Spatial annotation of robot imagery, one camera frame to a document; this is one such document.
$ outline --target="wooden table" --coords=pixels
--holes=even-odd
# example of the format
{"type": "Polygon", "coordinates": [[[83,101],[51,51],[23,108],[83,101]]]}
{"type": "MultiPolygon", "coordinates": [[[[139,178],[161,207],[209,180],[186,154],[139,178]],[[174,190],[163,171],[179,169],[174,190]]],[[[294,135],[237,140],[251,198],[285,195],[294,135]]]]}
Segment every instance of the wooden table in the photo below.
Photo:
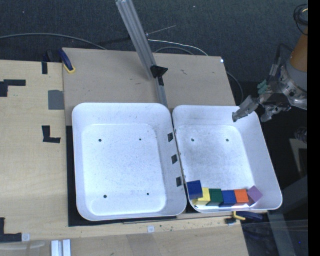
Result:
{"type": "MultiPolygon", "coordinates": [[[[66,51],[71,56],[84,52],[66,51]]],[[[132,61],[137,60],[139,67],[136,53],[127,54],[132,61]]],[[[161,53],[155,57],[159,65],[172,71],[164,77],[169,108],[197,102],[198,105],[235,105],[220,57],[161,53]],[[209,71],[212,75],[208,78],[205,74],[209,71]]],[[[174,220],[155,222],[69,227],[66,124],[70,120],[64,110],[48,108],[48,91],[66,92],[67,74],[61,63],[48,63],[47,67],[48,74],[43,74],[41,62],[0,60],[0,82],[26,80],[26,86],[9,86],[8,97],[0,97],[0,217],[5,218],[6,234],[30,234],[31,241],[47,241],[43,250],[49,240],[72,239],[75,255],[88,255],[88,252],[90,255],[108,255],[105,252],[144,255],[135,248],[134,241],[146,241],[144,236],[150,237],[148,226],[154,226],[150,240],[152,245],[157,245],[158,254],[154,255],[215,255],[214,250],[216,255],[248,255],[240,223],[226,225],[225,219],[230,214],[223,212],[183,213],[174,220]],[[51,137],[61,138],[60,143],[43,142],[42,126],[50,126],[51,137]]],[[[139,82],[129,81],[136,86],[150,83],[141,75],[139,82]]],[[[147,101],[156,102],[156,96],[153,97],[147,101]]]]}

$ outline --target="white plastic tray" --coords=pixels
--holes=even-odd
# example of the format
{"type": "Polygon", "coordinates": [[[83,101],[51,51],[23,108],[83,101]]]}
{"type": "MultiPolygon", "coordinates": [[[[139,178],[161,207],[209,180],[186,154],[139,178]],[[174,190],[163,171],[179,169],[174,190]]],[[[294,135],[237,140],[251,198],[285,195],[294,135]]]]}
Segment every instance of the white plastic tray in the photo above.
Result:
{"type": "Polygon", "coordinates": [[[237,106],[178,106],[173,111],[182,169],[186,182],[200,180],[204,188],[237,190],[255,185],[263,194],[249,207],[191,205],[201,213],[275,210],[282,193],[258,115],[233,122],[237,106]]]}
{"type": "Polygon", "coordinates": [[[178,149],[165,106],[82,103],[72,112],[72,127],[76,203],[82,217],[168,217],[185,210],[178,149]]]}

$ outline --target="colored block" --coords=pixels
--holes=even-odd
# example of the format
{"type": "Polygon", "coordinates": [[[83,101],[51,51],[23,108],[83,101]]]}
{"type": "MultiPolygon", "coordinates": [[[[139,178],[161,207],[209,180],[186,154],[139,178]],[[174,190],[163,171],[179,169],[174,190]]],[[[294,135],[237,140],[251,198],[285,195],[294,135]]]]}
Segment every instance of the colored block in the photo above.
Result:
{"type": "Polygon", "coordinates": [[[187,182],[186,185],[190,200],[202,198],[204,196],[200,180],[187,182]]]}
{"type": "Polygon", "coordinates": [[[203,194],[203,197],[192,200],[192,203],[195,206],[205,206],[206,204],[208,204],[210,202],[209,188],[203,187],[202,194],[203,194]]]}
{"type": "Polygon", "coordinates": [[[243,206],[249,203],[249,197],[246,189],[235,189],[236,206],[243,206]]]}
{"type": "Polygon", "coordinates": [[[253,186],[247,191],[248,198],[249,198],[249,206],[254,205],[257,203],[264,195],[260,192],[259,189],[257,189],[256,186],[253,186]]]}
{"type": "Polygon", "coordinates": [[[222,191],[223,203],[219,207],[232,207],[237,203],[236,194],[234,190],[222,191]]]}
{"type": "Polygon", "coordinates": [[[224,202],[224,197],[222,196],[221,189],[209,188],[210,202],[206,206],[219,206],[224,202]]]}

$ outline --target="yellow cube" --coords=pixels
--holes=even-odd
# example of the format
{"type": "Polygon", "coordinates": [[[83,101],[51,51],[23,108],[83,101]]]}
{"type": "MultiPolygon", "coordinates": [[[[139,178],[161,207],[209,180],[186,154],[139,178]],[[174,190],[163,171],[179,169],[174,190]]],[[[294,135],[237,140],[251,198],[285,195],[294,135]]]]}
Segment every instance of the yellow cube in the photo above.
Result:
{"type": "Polygon", "coordinates": [[[203,197],[192,200],[192,203],[195,206],[205,206],[211,201],[209,188],[203,187],[202,193],[203,193],[203,197]]]}

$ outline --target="cube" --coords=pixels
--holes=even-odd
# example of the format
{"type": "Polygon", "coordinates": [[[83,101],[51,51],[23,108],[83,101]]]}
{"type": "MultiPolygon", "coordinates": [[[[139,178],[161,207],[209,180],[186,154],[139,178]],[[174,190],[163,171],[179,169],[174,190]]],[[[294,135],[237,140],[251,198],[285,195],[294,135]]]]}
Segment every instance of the cube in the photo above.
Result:
{"type": "Polygon", "coordinates": [[[190,181],[186,183],[188,188],[189,199],[198,199],[204,196],[200,180],[190,181]]]}
{"type": "Polygon", "coordinates": [[[224,202],[222,190],[217,188],[209,188],[210,202],[206,206],[219,206],[224,202]]]}
{"type": "Polygon", "coordinates": [[[205,206],[206,204],[208,204],[210,202],[209,188],[203,187],[202,194],[203,194],[203,197],[192,200],[192,203],[195,206],[205,206]]]}
{"type": "Polygon", "coordinates": [[[247,191],[248,198],[249,198],[249,206],[256,204],[264,195],[257,189],[256,186],[253,186],[247,191]]]}
{"type": "Polygon", "coordinates": [[[249,203],[249,197],[246,189],[235,189],[236,206],[243,206],[249,203]]]}
{"type": "Polygon", "coordinates": [[[234,190],[222,191],[223,202],[219,207],[232,207],[237,203],[236,194],[234,190]]]}

